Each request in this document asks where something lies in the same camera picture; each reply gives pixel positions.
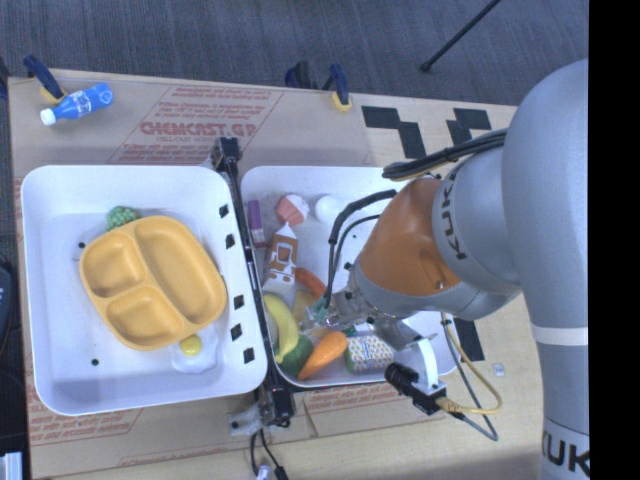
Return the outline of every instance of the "purple marker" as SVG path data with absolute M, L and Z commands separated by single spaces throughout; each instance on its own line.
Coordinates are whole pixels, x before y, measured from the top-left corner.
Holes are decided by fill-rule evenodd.
M 264 247 L 267 241 L 264 238 L 264 229 L 262 228 L 262 217 L 260 216 L 260 202 L 252 199 L 248 203 L 249 206 L 249 230 L 251 231 L 251 239 L 254 247 Z

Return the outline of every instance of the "carrot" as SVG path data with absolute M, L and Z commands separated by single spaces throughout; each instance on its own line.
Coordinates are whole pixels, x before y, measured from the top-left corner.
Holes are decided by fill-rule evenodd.
M 299 380 L 304 380 L 315 372 L 324 368 L 334 359 L 340 357 L 347 349 L 347 336 L 342 331 L 331 331 L 313 349 L 309 359 L 304 363 L 298 374 Z
M 296 267 L 295 279 L 297 283 L 309 290 L 316 299 L 322 297 L 327 290 L 327 287 L 320 281 L 318 276 L 304 267 Z

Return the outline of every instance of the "water bottle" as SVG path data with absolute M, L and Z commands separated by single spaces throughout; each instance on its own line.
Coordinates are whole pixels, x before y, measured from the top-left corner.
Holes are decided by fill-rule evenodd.
M 65 96 L 57 107 L 46 108 L 40 112 L 40 119 L 45 125 L 51 126 L 58 119 L 80 119 L 99 108 L 108 107 L 111 103 L 111 89 L 107 84 L 100 83 Z

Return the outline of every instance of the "gray floor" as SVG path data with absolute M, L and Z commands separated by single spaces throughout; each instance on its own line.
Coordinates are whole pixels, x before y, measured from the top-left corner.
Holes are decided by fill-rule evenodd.
M 508 105 L 588 56 L 589 0 L 503 0 L 422 73 L 490 1 L 0 0 L 0 55 L 14 76 L 26 75 L 22 59 L 33 54 L 57 68 L 272 86 L 300 60 L 319 85 L 339 63 L 353 92 Z M 0 101 L 0 254 L 12 268 L 9 137 Z M 13 328 L 0 368 L 20 376 Z M 0 436 L 24 420 L 8 378 L 0 377 Z

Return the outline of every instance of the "cardboard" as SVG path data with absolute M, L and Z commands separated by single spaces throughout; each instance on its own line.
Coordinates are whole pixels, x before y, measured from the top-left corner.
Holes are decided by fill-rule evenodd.
M 218 136 L 231 135 L 240 139 L 243 150 L 241 173 L 255 165 L 383 166 L 405 159 L 407 144 L 399 137 L 402 127 L 413 132 L 418 130 L 429 153 L 451 146 L 452 137 L 455 140 L 460 133 L 474 136 L 484 133 L 487 122 L 491 129 L 504 128 L 515 111 L 512 107 L 496 105 L 354 94 L 353 108 L 340 112 L 333 106 L 330 95 L 322 91 L 62 70 L 53 70 L 53 73 L 67 90 L 85 88 L 98 81 L 108 82 L 115 100 L 108 109 L 80 121 L 61 121 L 45 127 L 38 116 L 48 103 L 40 94 L 39 83 L 34 79 L 10 79 L 22 273 L 20 184 L 28 172 L 41 165 L 200 165 L 209 161 L 211 147 Z M 368 107 L 391 109 L 391 114 L 395 112 L 399 121 L 396 120 L 395 125 L 387 122 L 387 127 L 376 126 L 375 119 L 367 122 L 364 110 Z M 464 115 L 466 124 L 461 123 Z M 481 119 L 469 121 L 470 117 Z M 156 463 L 171 459 L 204 459 L 248 448 L 248 436 L 231 437 L 228 416 L 250 407 L 252 394 L 82 417 L 65 417 L 51 412 L 39 400 L 34 388 L 24 275 L 20 276 L 20 285 L 34 478 L 143 464 L 152 468 Z M 518 298 L 508 308 L 479 322 L 478 332 L 487 358 L 478 366 L 485 375 L 501 384 L 499 389 L 505 397 L 516 400 L 523 409 L 520 412 L 511 407 L 497 417 L 496 424 L 515 428 L 514 422 L 517 422 L 517 425 L 527 426 L 532 430 L 530 436 L 513 431 L 518 436 L 516 446 L 527 452 L 537 450 L 538 422 L 541 423 L 542 414 L 539 366 L 523 300 Z M 495 372 L 506 372 L 506 376 L 497 377 Z M 465 393 L 458 378 L 449 375 L 443 380 L 450 386 L 452 396 Z M 439 449 L 438 453 L 441 453 L 442 447 L 455 448 L 455 443 L 446 444 L 447 432 L 442 430 L 446 427 L 435 425 L 444 419 L 442 413 L 427 417 L 417 411 L 409 399 L 399 396 L 394 388 L 384 383 L 301 392 L 295 395 L 295 402 L 297 413 L 290 428 L 271 431 L 273 443 L 302 442 L 356 431 L 426 423 L 440 429 L 438 442 L 444 440 L 444 444 L 439 448 L 434 446 L 434 450 Z M 472 436 L 471 443 L 480 439 Z M 486 450 L 482 443 L 477 447 L 474 444 L 465 446 L 465 453 L 470 458 L 476 448 Z M 504 451 L 508 446 L 502 445 L 500 449 Z M 361 450 L 362 456 L 371 455 L 371 450 L 365 446 Z M 422 450 L 421 460 L 427 460 L 429 453 Z M 322 457 L 313 458 L 310 464 L 320 459 Z M 247 468 L 248 477 L 249 466 L 242 463 L 240 467 Z M 123 475 L 126 477 L 126 469 L 123 469 Z

